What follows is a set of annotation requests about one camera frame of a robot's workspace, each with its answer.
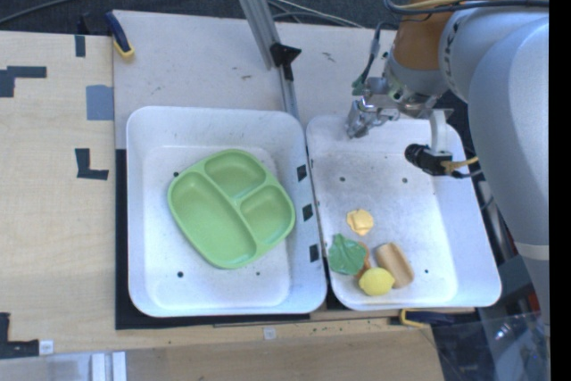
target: white container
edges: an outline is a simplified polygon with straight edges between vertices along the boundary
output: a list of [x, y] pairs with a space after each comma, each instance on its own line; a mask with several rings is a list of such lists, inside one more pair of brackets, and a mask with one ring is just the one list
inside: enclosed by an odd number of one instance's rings
[[[319, 116], [307, 127], [311, 175], [326, 247], [337, 233], [379, 245], [398, 244], [414, 281], [388, 294], [365, 295], [355, 277], [330, 271], [337, 298], [357, 311], [426, 307], [484, 307], [500, 297], [501, 281], [471, 179], [432, 177], [404, 158], [410, 144], [430, 145], [428, 120], [400, 119], [348, 138], [345, 117]], [[448, 151], [465, 159], [457, 132], [447, 126]], [[346, 223], [349, 211], [369, 211], [365, 236]]]
[[[148, 106], [130, 115], [126, 133], [128, 290], [139, 310], [154, 317], [296, 314], [323, 303], [326, 273], [298, 120], [284, 112]], [[260, 159], [296, 211], [292, 233], [240, 269], [207, 262], [178, 228], [167, 201], [175, 172], [229, 148]], [[305, 178], [298, 175], [303, 168]]]

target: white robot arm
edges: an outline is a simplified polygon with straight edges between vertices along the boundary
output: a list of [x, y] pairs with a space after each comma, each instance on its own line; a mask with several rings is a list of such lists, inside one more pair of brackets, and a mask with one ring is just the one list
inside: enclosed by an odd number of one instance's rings
[[[383, 77], [353, 84], [361, 99], [352, 104], [347, 133], [366, 135], [398, 118], [395, 111], [426, 118], [448, 89], [466, 102], [481, 169], [549, 335], [549, 0], [411, 2], [414, 8], [397, 10], [408, 21]], [[456, 8], [445, 12], [443, 5]], [[427, 15], [427, 7], [438, 13]]]

